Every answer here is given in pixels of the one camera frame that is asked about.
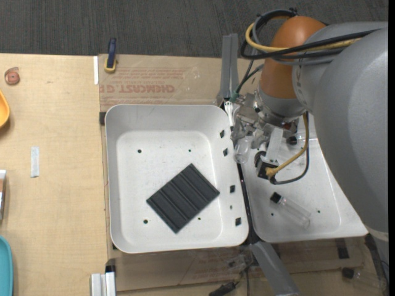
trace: white plastic tray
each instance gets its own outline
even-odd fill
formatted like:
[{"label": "white plastic tray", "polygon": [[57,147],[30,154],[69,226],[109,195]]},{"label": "white plastic tray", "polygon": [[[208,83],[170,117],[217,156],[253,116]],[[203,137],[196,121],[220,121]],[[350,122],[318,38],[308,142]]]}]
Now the white plastic tray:
[{"label": "white plastic tray", "polygon": [[[119,250],[231,247],[246,240],[243,193],[223,110],[213,105],[116,105],[106,113],[106,139],[110,233]],[[175,234],[146,200],[190,163],[220,195]]]},{"label": "white plastic tray", "polygon": [[[257,235],[267,242],[291,242],[337,237],[363,236],[368,233],[359,216],[351,206],[343,191],[332,175],[315,134],[314,118],[309,117],[310,165],[307,174],[299,181],[272,185],[258,178],[255,173],[252,150],[249,161],[243,165],[252,222]],[[283,163],[296,154],[304,144],[306,130],[303,120],[299,120],[299,142],[296,146],[281,144],[278,162]],[[306,153],[285,167],[277,175],[278,181],[295,178],[300,175],[306,164]],[[310,226],[307,229],[293,223],[279,210],[270,205],[270,196],[277,192],[311,213]]]}]

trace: table surface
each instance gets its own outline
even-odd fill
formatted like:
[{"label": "table surface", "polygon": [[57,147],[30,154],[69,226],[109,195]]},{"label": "table surface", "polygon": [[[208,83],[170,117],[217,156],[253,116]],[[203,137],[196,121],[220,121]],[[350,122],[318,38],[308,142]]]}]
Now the table surface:
[{"label": "table surface", "polygon": [[[14,295],[89,295],[90,275],[103,273],[107,261],[93,57],[0,54],[0,73],[11,67],[19,67],[20,83],[8,86],[0,78],[10,106],[9,123],[0,129],[0,169],[7,170],[0,235],[12,249]],[[39,147],[35,178],[30,177],[32,146]],[[365,266],[374,271],[368,251],[364,253]],[[339,271],[292,277],[304,295],[364,295],[343,282]],[[207,295],[218,286],[122,295]],[[246,295],[245,288],[242,282],[232,295]],[[251,280],[251,295],[254,291],[272,293],[265,278]]]}]

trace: gray carpet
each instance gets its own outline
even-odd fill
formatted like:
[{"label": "gray carpet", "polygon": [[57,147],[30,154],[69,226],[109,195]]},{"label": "gray carpet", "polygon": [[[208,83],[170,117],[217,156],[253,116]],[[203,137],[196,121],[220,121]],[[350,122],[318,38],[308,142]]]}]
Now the gray carpet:
[{"label": "gray carpet", "polygon": [[[296,7],[326,23],[388,20],[389,0],[0,0],[0,52],[220,57],[222,36]],[[262,33],[269,43],[274,29]]]}]

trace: transparent tube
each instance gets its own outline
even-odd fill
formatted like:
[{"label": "transparent tube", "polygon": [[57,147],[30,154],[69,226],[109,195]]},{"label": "transparent tube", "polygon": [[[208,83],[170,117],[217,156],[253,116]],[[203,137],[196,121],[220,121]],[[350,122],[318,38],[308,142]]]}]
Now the transparent tube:
[{"label": "transparent tube", "polygon": [[233,159],[237,163],[246,163],[249,157],[249,152],[251,150],[251,143],[254,137],[251,134],[245,135],[245,137],[240,138],[233,151]]},{"label": "transparent tube", "polygon": [[311,213],[293,200],[274,192],[270,201],[273,207],[277,208],[279,212],[284,213],[284,216],[287,216],[292,222],[302,226],[304,229],[310,226]]},{"label": "transparent tube", "polygon": [[379,278],[377,274],[364,269],[343,268],[341,274],[350,281],[355,288],[385,291],[387,282],[385,278]]}]

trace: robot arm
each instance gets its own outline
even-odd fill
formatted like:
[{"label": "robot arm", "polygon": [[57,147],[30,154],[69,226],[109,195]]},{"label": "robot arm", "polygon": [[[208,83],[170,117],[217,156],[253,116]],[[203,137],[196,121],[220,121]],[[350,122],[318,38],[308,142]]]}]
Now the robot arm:
[{"label": "robot arm", "polygon": [[[261,45],[257,27],[279,15],[289,19],[270,47]],[[251,148],[273,150],[296,134],[302,114],[314,115],[325,160],[389,266],[388,23],[325,25],[276,10],[258,18],[246,40],[242,55],[248,42],[261,54],[245,57],[265,65],[255,93],[236,99],[236,148],[254,133]],[[271,182],[279,166],[267,153],[256,158],[258,176]]]}]

